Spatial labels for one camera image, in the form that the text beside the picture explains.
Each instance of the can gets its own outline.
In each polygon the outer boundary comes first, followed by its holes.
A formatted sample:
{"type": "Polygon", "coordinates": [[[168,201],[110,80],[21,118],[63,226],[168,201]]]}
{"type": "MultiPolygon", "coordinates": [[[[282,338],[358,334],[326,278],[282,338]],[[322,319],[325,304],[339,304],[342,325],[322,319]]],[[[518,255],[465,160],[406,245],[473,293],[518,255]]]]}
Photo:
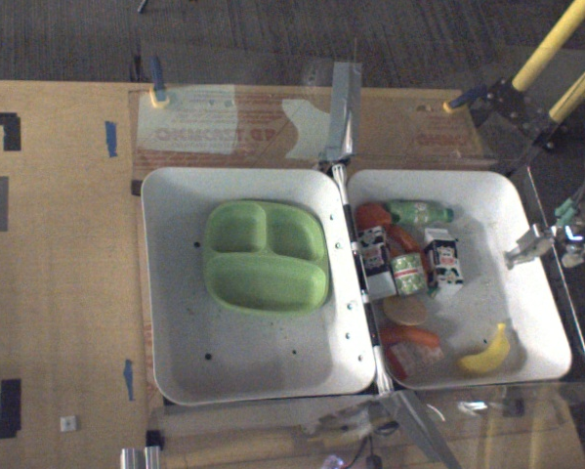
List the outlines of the can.
{"type": "Polygon", "coordinates": [[[399,255],[390,261],[398,295],[405,296],[427,289],[425,270],[417,252],[399,255]]]}

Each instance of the yellow tube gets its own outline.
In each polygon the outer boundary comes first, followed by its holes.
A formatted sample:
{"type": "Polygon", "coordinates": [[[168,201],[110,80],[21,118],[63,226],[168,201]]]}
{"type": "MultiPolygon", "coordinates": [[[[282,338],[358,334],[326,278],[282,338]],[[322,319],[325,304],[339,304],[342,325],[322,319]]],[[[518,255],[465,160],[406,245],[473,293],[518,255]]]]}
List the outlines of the yellow tube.
{"type": "Polygon", "coordinates": [[[585,72],[550,108],[548,115],[556,123],[562,123],[583,101],[585,101],[585,72]]]}
{"type": "Polygon", "coordinates": [[[513,87],[525,92],[583,21],[585,0],[574,0],[514,77],[513,87]]]}

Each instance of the bottle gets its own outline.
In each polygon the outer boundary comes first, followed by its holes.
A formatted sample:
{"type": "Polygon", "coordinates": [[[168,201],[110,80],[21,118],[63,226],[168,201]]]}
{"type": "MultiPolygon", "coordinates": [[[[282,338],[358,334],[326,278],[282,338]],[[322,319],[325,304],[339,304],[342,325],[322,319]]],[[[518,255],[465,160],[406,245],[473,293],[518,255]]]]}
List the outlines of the bottle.
{"type": "Polygon", "coordinates": [[[385,204],[394,224],[424,226],[434,222],[450,223],[454,218],[452,208],[432,201],[394,199],[385,204]]]}

